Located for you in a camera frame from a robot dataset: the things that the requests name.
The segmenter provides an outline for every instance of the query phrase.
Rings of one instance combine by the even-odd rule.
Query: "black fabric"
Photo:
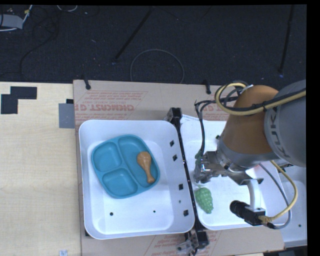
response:
[[[28,7],[3,4],[2,10],[13,14],[11,8],[23,18]],[[283,74],[278,69],[290,4],[154,6],[114,63],[149,10],[148,5],[33,5],[23,29],[0,32],[0,81],[72,83],[85,73],[88,80],[174,84],[183,78],[183,84],[210,85],[241,80],[279,90],[306,79],[306,4],[294,5]]]

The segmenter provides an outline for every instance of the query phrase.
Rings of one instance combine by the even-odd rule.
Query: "divided blue plate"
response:
[[[151,156],[150,172],[153,183],[137,162],[140,152]],[[159,180],[160,171],[146,143],[135,135],[122,135],[96,146],[91,154],[93,169],[104,190],[114,198],[128,198],[149,190]]]

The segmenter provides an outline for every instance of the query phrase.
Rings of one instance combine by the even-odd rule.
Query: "cardboard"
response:
[[[90,119],[106,120],[165,120],[170,108],[181,108],[182,114],[197,117],[194,103],[213,100],[219,86],[210,87],[206,94],[204,85],[140,83],[119,81],[73,81],[77,171],[80,208],[81,246],[83,256],[128,255],[159,256],[177,254],[176,245],[185,240],[184,234],[147,235],[130,238],[97,240],[86,236],[83,216],[82,170],[79,150],[79,127]],[[226,121],[229,114],[216,104],[203,110],[203,119]],[[207,230],[210,244],[197,256],[227,256],[282,251],[284,241],[279,230],[258,226],[228,230]]]

